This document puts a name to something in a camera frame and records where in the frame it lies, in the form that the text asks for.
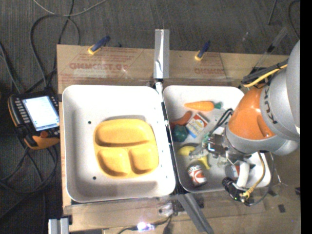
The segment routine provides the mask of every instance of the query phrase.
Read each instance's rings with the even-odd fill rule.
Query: toy carrot
[[[185,107],[199,110],[199,111],[211,111],[213,108],[221,108],[221,103],[214,104],[212,101],[204,100],[204,101],[195,101],[190,103],[185,103]]]
[[[180,119],[177,119],[170,123],[171,129],[173,129],[176,125],[181,125],[181,126],[185,125],[189,121],[191,116],[192,116],[192,112],[187,111]]]

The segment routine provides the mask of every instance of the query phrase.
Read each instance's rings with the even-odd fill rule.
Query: metal bracket
[[[160,216],[169,217],[174,213],[172,202],[168,202],[165,205],[161,205],[161,206],[157,207],[157,209],[158,209],[158,214]]]
[[[155,30],[154,79],[169,78],[169,30]]]
[[[177,196],[178,201],[181,203],[182,207],[186,213],[190,216],[194,225],[199,232],[206,232],[208,234],[214,234],[214,231],[210,224],[208,223],[205,215],[201,211],[199,205],[194,199],[193,194],[183,194]]]
[[[48,233],[49,234],[69,234],[68,218],[49,219]]]

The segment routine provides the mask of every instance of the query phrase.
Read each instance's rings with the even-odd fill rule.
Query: small box
[[[193,138],[196,138],[204,130],[207,124],[207,121],[197,113],[186,124],[186,129]]]

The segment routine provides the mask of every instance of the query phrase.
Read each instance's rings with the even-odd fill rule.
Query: blue clamp
[[[90,48],[88,48],[88,51],[91,55],[94,55],[97,51],[100,50],[100,47],[106,45],[106,43],[109,42],[111,38],[109,36],[106,36],[99,40],[96,44],[92,45]]]
[[[206,42],[205,45],[202,47],[202,49],[196,53],[195,59],[202,60],[204,53],[209,49],[209,47],[210,47],[210,41]]]

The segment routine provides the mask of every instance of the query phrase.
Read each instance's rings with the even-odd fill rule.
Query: white sink basin
[[[176,168],[178,173],[178,179],[183,188],[191,193],[203,193],[203,192],[213,192],[213,191],[223,191],[224,187],[222,185],[222,179],[226,176],[224,166],[218,164],[218,159],[212,157],[212,154],[208,155],[208,163],[210,169],[204,169],[204,175],[207,178],[208,183],[195,187],[187,173],[187,167],[190,165],[190,159],[188,156],[178,155],[178,150],[182,146],[199,145],[202,138],[206,133],[208,133],[220,119],[224,111],[228,108],[235,109],[244,93],[235,87],[221,87],[221,86],[168,86],[163,91],[163,98],[166,106],[166,111],[168,115],[168,120],[174,121],[185,114],[189,109],[184,107],[184,104],[192,101],[203,101],[210,100],[215,103],[221,102],[221,109],[213,109],[210,112],[202,112],[208,120],[208,125],[196,138],[188,135],[184,142],[173,142],[173,149],[175,154]],[[224,128],[219,127],[216,129],[216,134],[221,134]],[[271,180],[271,173],[268,167],[267,161],[264,154],[262,154],[264,159],[266,173],[262,181],[259,183],[258,187],[267,186]],[[247,181],[247,187],[254,185],[262,175],[262,165],[258,157],[258,154],[252,154],[249,159],[250,163],[254,164],[255,167],[251,169],[249,173],[249,178]]]
[[[144,86],[73,85],[62,95],[66,188],[76,202],[169,195],[175,174],[158,93]],[[111,178],[98,166],[93,143],[96,126],[109,119],[138,118],[155,135],[159,164],[151,173]]]

